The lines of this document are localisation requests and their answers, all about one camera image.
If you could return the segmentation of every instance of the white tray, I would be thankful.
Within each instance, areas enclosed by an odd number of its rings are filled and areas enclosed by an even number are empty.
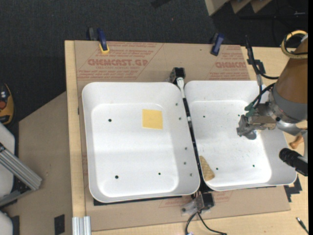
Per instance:
[[[12,220],[2,212],[0,212],[0,231],[1,231],[1,235],[13,234]]]
[[[287,147],[282,131],[264,130],[255,140],[239,137],[240,116],[258,94],[255,81],[191,81],[185,86],[199,156],[215,173],[213,190],[291,184],[294,168],[279,159]]]
[[[94,82],[84,87],[82,100],[89,189],[96,200],[110,203],[197,191],[198,167],[175,85]]]

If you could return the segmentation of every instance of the yellow sponge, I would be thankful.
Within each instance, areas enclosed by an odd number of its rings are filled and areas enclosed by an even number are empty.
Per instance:
[[[203,156],[200,156],[200,163],[204,180],[209,181],[213,179],[215,177],[215,174]]]
[[[150,129],[163,129],[162,111],[142,110],[142,127]]]

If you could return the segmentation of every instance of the black cable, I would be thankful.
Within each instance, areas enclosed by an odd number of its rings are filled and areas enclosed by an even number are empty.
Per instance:
[[[296,218],[299,222],[299,224],[301,225],[301,227],[307,232],[307,234],[309,234],[309,230],[305,227],[304,223],[302,222],[302,220],[300,218]]]
[[[261,102],[261,97],[262,97],[262,85],[259,86],[259,95],[256,97],[257,99],[257,103],[256,105],[254,106],[254,108],[258,107],[260,102]]]
[[[276,34],[275,34],[275,31],[274,31],[274,22],[276,20],[278,20],[281,24],[283,24],[285,27],[288,28],[287,32],[294,31],[295,29],[300,29],[299,27],[292,26],[291,24],[287,23],[285,20],[281,19],[281,17],[280,17],[280,16],[284,15],[284,14],[281,13],[282,9],[290,9],[290,10],[292,10],[293,17],[291,15],[291,17],[290,17],[291,20],[298,20],[299,19],[299,16],[298,16],[299,13],[297,12],[297,9],[295,7],[293,7],[293,6],[290,6],[290,5],[279,6],[278,5],[278,0],[275,0],[275,5],[276,5],[276,11],[273,14],[273,17],[272,17],[272,20],[271,20],[271,31],[272,31],[272,36],[273,36],[273,40],[275,42],[275,45],[277,47],[280,47],[281,42],[277,41]]]
[[[284,37],[284,45],[286,47],[286,52],[288,52],[289,54],[292,54],[292,55],[305,55],[305,54],[308,54],[307,52],[294,53],[294,52],[290,52],[289,50],[287,50],[287,35]],[[292,37],[296,37],[296,36],[303,36],[303,34],[295,34],[295,35],[293,35],[291,33],[291,37],[289,39],[291,39]]]
[[[205,226],[208,230],[210,230],[210,231],[212,231],[212,232],[214,232],[214,233],[221,234],[221,235],[227,235],[227,233],[215,231],[215,230],[209,228],[209,227],[206,225],[206,223],[204,222],[204,220],[202,219],[202,217],[201,217],[201,215],[200,215],[200,212],[198,212],[198,216],[199,216],[200,220],[202,221],[202,223],[204,224],[204,226]]]
[[[274,84],[275,84],[275,83],[272,83],[272,84],[270,84],[269,86],[267,86],[266,88],[264,88],[263,90],[260,91],[259,95],[252,101],[253,104],[254,104],[256,101],[258,101],[257,104],[254,106],[254,108],[256,108],[256,107],[260,104],[262,95],[263,95],[265,92],[267,92],[267,91],[269,91],[270,89],[272,89],[273,86],[274,86]]]
[[[265,77],[267,79],[278,79],[278,76],[276,76],[276,77],[267,76],[267,75],[265,75],[264,73],[262,73],[260,71],[260,69],[258,68],[258,66],[257,66],[257,64],[255,62],[254,55],[253,55],[253,50],[252,50],[251,44],[249,42],[248,36],[246,36],[246,49],[248,51],[249,61],[250,61],[251,65],[252,65],[252,67],[254,69],[255,74],[257,74],[257,75],[260,74],[262,77]]]
[[[198,216],[199,216],[200,220],[202,221],[203,225],[204,225],[209,231],[214,232],[214,233],[218,233],[218,234],[220,234],[220,235],[227,235],[226,233],[218,232],[218,231],[215,231],[215,230],[209,228],[209,227],[206,225],[206,223],[204,222],[204,220],[202,219],[202,217],[201,217],[201,215],[200,215],[200,212],[201,212],[201,210],[198,211],[198,212],[196,212],[196,213],[194,213],[194,214],[192,214],[192,215],[189,217],[189,219],[187,220],[187,223],[186,223],[186,226],[185,226],[185,235],[188,235],[188,234],[189,234],[189,232],[188,232],[188,226],[189,226],[191,220],[196,216],[196,214],[198,214]]]
[[[195,212],[194,214],[192,214],[189,219],[187,220],[187,223],[186,223],[186,226],[185,226],[185,234],[188,235],[189,232],[188,232],[188,226],[189,226],[189,223],[190,221],[194,218],[194,216],[196,216],[197,212]]]

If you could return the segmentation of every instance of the wire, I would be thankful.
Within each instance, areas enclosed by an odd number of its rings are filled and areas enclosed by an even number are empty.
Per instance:
[[[215,231],[215,230],[209,228],[209,227],[206,225],[206,223],[204,222],[204,220],[202,219],[202,217],[201,217],[201,215],[200,215],[200,212],[198,212],[198,216],[199,216],[200,220],[202,221],[203,225],[204,225],[208,230],[210,230],[210,231],[212,231],[212,232],[214,232],[214,233],[221,234],[221,235],[227,235],[226,233],[219,232],[219,231]]]
[[[270,84],[269,86],[267,86],[266,88],[264,88],[263,90],[260,91],[259,95],[252,101],[253,104],[255,104],[255,102],[258,101],[257,104],[254,106],[254,108],[256,108],[260,104],[262,95],[265,92],[271,90],[273,88],[274,84],[275,83],[272,83],[272,84]]]
[[[304,223],[302,222],[302,220],[300,218],[296,218],[299,222],[299,224],[301,225],[301,227],[307,232],[307,234],[309,234],[308,229],[305,227]]]
[[[251,65],[252,65],[256,75],[260,74],[262,77],[265,77],[267,79],[278,79],[278,76],[276,76],[276,77],[267,76],[263,72],[260,71],[260,69],[258,68],[258,66],[257,66],[257,64],[255,62],[254,55],[253,55],[253,50],[252,50],[251,44],[249,42],[248,36],[246,36],[246,49],[248,51],[249,61],[250,61]]]
[[[189,226],[189,223],[190,221],[196,216],[197,212],[195,212],[194,214],[192,214],[189,219],[187,220],[187,223],[186,223],[186,226],[185,226],[185,234],[188,235],[189,232],[188,232],[188,226]]]
[[[277,38],[276,38],[276,34],[275,34],[275,31],[274,31],[274,22],[275,21],[279,21],[282,25],[284,25],[286,28],[288,28],[289,30],[287,30],[286,33],[289,33],[291,31],[294,31],[294,30],[300,30],[301,28],[299,27],[295,27],[289,23],[287,23],[286,20],[284,20],[284,16],[286,16],[285,18],[286,19],[290,19],[292,21],[297,21],[297,23],[299,22],[299,19],[301,15],[306,15],[305,12],[298,12],[298,9],[293,7],[293,6],[290,6],[290,5],[283,5],[283,6],[279,6],[278,4],[278,0],[275,0],[275,4],[276,4],[276,11],[275,13],[273,14],[273,17],[272,17],[272,24],[271,24],[271,30],[272,30],[272,36],[273,36],[273,40],[275,42],[275,45],[277,47],[281,47],[281,41],[278,41]],[[282,9],[288,9],[288,10],[291,10],[291,13],[289,13],[287,10],[285,10],[284,13],[281,13],[281,10]]]
[[[299,53],[294,53],[294,52],[290,52],[287,50],[287,42],[289,41],[290,38],[294,37],[294,36],[305,36],[307,33],[304,30],[295,30],[289,34],[287,34],[281,44],[281,49],[282,52],[288,56],[289,58],[292,59],[307,59],[308,58],[308,53],[307,52],[299,52]]]
[[[185,226],[185,234],[186,234],[186,235],[189,234],[189,232],[188,232],[188,226],[189,226],[191,220],[192,220],[197,214],[198,214],[200,220],[202,221],[203,225],[204,225],[209,231],[214,232],[214,233],[218,233],[218,234],[220,234],[220,235],[227,235],[226,233],[218,232],[218,231],[215,231],[215,230],[209,228],[209,227],[206,225],[206,223],[204,222],[204,220],[202,219],[201,215],[200,215],[200,212],[201,212],[201,211],[202,211],[202,209],[201,209],[200,211],[198,211],[198,212],[195,212],[195,213],[192,214],[192,215],[189,217],[189,219],[187,220],[187,223],[186,223],[186,226]]]

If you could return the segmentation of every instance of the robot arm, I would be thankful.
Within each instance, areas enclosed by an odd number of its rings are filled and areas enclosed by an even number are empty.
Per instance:
[[[301,44],[295,52],[286,49],[287,41],[301,35]],[[248,56],[253,65],[257,81],[261,88],[261,72],[255,66],[252,48],[247,41]],[[285,69],[276,83],[265,89],[260,89],[260,94],[250,103],[242,115],[237,128],[237,134],[248,139],[256,138],[256,130],[272,130],[278,128],[294,136],[302,135],[305,141],[305,153],[301,156],[295,151],[284,148],[279,157],[288,165],[295,167],[301,174],[308,175],[308,131],[296,126],[297,123],[308,119],[308,35],[304,31],[295,31],[288,34],[282,42],[282,51],[290,58]],[[260,103],[265,92],[269,92],[266,103]]]

